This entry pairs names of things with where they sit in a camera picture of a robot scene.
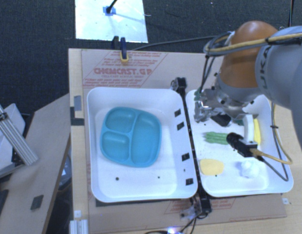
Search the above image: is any blue divided plate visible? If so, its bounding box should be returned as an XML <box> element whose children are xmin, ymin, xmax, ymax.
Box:
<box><xmin>99</xmin><ymin>106</ymin><xmax>163</xmax><ymax>169</ymax></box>

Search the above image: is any thin black rod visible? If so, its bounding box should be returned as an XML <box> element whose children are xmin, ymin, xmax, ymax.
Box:
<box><xmin>176</xmin><ymin>86</ymin><xmax>208</xmax><ymax>202</ymax></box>

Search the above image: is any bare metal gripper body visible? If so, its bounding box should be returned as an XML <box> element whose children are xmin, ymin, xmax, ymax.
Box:
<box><xmin>201</xmin><ymin>88</ymin><xmax>254</xmax><ymax>128</ymax></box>

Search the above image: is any green asparagus bundle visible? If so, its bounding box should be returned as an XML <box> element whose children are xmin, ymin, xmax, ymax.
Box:
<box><xmin>204</xmin><ymin>131</ymin><xmax>230</xmax><ymax>146</ymax></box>

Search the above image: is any yellow banana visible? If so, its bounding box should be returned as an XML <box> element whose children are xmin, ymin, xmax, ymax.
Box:
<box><xmin>253</xmin><ymin>118</ymin><xmax>262</xmax><ymax>146</ymax></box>

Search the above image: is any white crumpled lump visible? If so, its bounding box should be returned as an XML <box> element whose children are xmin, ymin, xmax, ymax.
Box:
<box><xmin>238</xmin><ymin>160</ymin><xmax>260</xmax><ymax>179</ymax></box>

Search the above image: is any black cylinder on white bracket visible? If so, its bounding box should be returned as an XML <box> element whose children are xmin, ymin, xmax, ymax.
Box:
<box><xmin>226</xmin><ymin>114</ymin><xmax>260</xmax><ymax>158</ymax></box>

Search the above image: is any brown cardboard board red print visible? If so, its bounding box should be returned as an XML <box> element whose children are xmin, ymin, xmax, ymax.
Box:
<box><xmin>81</xmin><ymin>48</ymin><xmax>287</xmax><ymax>230</ymax></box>

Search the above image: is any yellow flat chip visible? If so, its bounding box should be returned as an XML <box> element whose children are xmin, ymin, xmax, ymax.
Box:
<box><xmin>199</xmin><ymin>158</ymin><xmax>225</xmax><ymax>176</ymax></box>

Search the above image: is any white plastic tray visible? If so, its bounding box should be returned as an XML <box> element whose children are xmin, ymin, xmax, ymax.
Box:
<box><xmin>86</xmin><ymin>86</ymin><xmax>199</xmax><ymax>203</ymax></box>
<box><xmin>185</xmin><ymin>89</ymin><xmax>295</xmax><ymax>198</ymax></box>

